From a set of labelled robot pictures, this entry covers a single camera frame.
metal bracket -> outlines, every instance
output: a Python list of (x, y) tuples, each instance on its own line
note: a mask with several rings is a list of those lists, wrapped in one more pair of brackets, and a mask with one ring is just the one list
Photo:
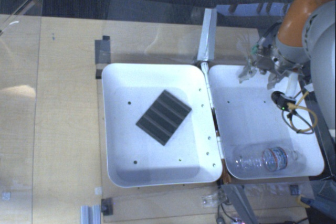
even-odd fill
[(250, 4), (232, 4), (217, 5), (218, 13), (224, 16), (284, 16), (288, 11), (289, 3), (250, 3)]
[(205, 85), (206, 85), (206, 90), (208, 92), (208, 97), (209, 97), (209, 103), (210, 103), (210, 107), (212, 110), (214, 110), (214, 102), (212, 99), (212, 94), (211, 94), (211, 88), (210, 88), (210, 83), (209, 83), (209, 66), (207, 62), (202, 62), (201, 63), (201, 70), (204, 74), (204, 79), (205, 79)]
[(245, 224), (259, 224), (253, 209), (246, 197), (243, 186), (226, 184), (222, 185), (222, 189), (234, 205), (238, 215)]
[(209, 61), (215, 57), (215, 37), (217, 25), (217, 10), (206, 8), (204, 12), (200, 46), (197, 61)]
[(221, 204), (229, 204), (229, 199), (222, 189), (219, 189), (210, 195), (201, 196), (201, 199), (204, 208), (217, 207)]
[(113, 201), (112, 198), (106, 198), (101, 200), (101, 212), (103, 216), (113, 215)]
[(94, 43), (96, 79), (101, 79), (103, 69), (111, 63), (111, 40), (109, 36), (103, 36), (102, 40), (95, 40)]
[(82, 206), (80, 209), (80, 223), (81, 224), (100, 224), (100, 205), (92, 207)]

connector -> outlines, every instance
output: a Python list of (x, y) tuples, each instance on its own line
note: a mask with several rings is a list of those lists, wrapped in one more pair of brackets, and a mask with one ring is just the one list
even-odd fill
[(284, 110), (284, 111), (288, 111), (288, 112), (289, 112), (289, 109), (290, 109), (288, 107), (288, 103), (291, 103), (291, 104), (295, 105), (295, 102), (296, 102), (295, 99), (285, 96), (285, 94), (283, 92), (280, 92), (280, 91), (273, 92), (272, 95), (271, 95), (271, 98), (279, 109)]
[(287, 108), (290, 109), (290, 110), (294, 110), (294, 109), (297, 108), (297, 106), (295, 105), (295, 103), (288, 102), (287, 103)]

white tray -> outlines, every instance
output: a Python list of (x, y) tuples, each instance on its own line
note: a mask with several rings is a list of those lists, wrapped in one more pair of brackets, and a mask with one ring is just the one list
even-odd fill
[[(198, 68), (114, 63), (104, 68), (102, 84), (108, 175), (116, 185), (205, 183), (220, 177), (221, 157)], [(163, 90), (192, 108), (165, 146), (135, 125)]]
[[(324, 161), (315, 134), (297, 134), (283, 122), (281, 111), (271, 100), (272, 92), (285, 92), (288, 79), (267, 90), (268, 75), (259, 72), (253, 78), (239, 83), (243, 66), (214, 66), (209, 71), (209, 82), (216, 110), (218, 128), (229, 172), (239, 179), (261, 179), (319, 175)], [(308, 122), (309, 114), (300, 110)], [(301, 121), (298, 128), (307, 128)], [(283, 146), (301, 154), (296, 165), (276, 172), (252, 170), (242, 172), (236, 168), (235, 156), (244, 151), (260, 151)]]

table surface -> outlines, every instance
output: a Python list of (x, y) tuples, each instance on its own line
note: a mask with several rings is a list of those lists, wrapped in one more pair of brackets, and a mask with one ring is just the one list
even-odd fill
[[(106, 162), (101, 157), (104, 156), (101, 154), (98, 110), (101, 93), (95, 79), (94, 42), (105, 34), (106, 23), (102, 20), (41, 18), (33, 158), (34, 224), (79, 223), (80, 207), (100, 204), (100, 190), (104, 184), (111, 184), (114, 193), (119, 195), (130, 193), (120, 188), (116, 190), (112, 183), (107, 182)], [(144, 29), (156, 33), (156, 44), (166, 42), (172, 46), (176, 36), (201, 29), (201, 26), (110, 23), (113, 31), (119, 33), (118, 39), (126, 40), (129, 46), (139, 42), (139, 36), (146, 39), (153, 34), (144, 32)], [(138, 31), (138, 35), (130, 35), (130, 28)], [(230, 51), (230, 43), (242, 32), (249, 33), (250, 37), (257, 35), (254, 29), (217, 29), (217, 38), (225, 45), (223, 53)], [(13, 203), (20, 204), (22, 200), (24, 197), (18, 197)], [(1, 209), (0, 223), (30, 223), (27, 218), (30, 209), (31, 204), (22, 205), (20, 212), (14, 206), (5, 211)], [(215, 223), (215, 211), (118, 223)], [(262, 212), (265, 221), (273, 222), (306, 216), (303, 207), (293, 204), (289, 207), (279, 204), (258, 212)]]

yellow cable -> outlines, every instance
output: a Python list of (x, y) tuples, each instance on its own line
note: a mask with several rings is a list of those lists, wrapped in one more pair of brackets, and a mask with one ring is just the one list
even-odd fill
[(304, 98), (306, 98), (306, 96), (309, 94), (309, 91), (306, 91), (305, 93), (304, 93), (304, 95), (300, 98), (300, 100), (296, 103), (296, 105), (299, 105), (302, 101), (303, 101), (303, 99)]
[[(306, 110), (307, 112), (309, 112), (310, 114), (312, 114), (312, 116), (314, 117), (314, 123), (313, 123), (313, 125), (312, 125), (311, 127), (312, 127), (312, 128), (316, 127), (317, 122), (318, 122), (318, 118), (317, 118), (317, 116), (316, 116), (316, 114), (315, 114), (314, 111), (312, 111), (312, 110), (310, 110), (310, 109), (307, 109), (307, 108), (305, 108), (304, 106), (300, 106), (300, 105), (292, 104), (292, 103), (287, 103), (287, 106), (288, 106), (288, 108), (289, 108), (290, 110), (294, 110), (294, 109), (302, 109), (302, 110)], [(293, 124), (291, 118), (289, 119), (289, 122), (290, 122), (290, 125), (295, 129), (295, 131), (297, 131), (297, 132), (299, 132), (299, 133), (304, 133), (304, 132), (307, 132), (307, 131), (311, 130), (310, 128), (307, 128), (307, 129), (304, 129), (304, 130), (299, 130), (299, 129), (297, 129), (297, 128), (294, 126), (294, 124)]]

